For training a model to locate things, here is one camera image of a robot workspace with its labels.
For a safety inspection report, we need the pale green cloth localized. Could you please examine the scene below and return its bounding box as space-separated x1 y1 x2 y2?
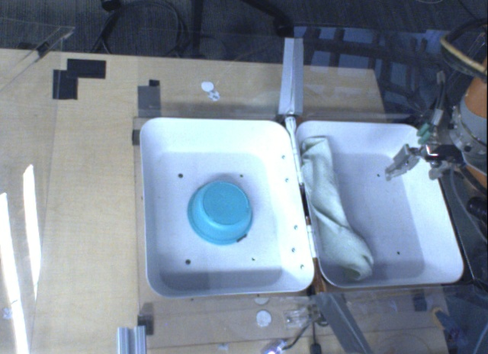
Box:
300 135 375 282

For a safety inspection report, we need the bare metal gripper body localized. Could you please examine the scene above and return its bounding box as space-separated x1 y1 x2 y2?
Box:
432 124 483 164

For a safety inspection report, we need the thin black and white rod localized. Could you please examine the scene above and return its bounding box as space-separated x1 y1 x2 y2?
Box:
285 114 318 262

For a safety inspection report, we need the white plastic tray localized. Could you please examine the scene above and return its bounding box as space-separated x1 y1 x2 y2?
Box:
295 120 465 290
139 117 316 300

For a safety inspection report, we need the blue bowl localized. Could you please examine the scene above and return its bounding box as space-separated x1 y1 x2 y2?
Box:
186 180 253 247

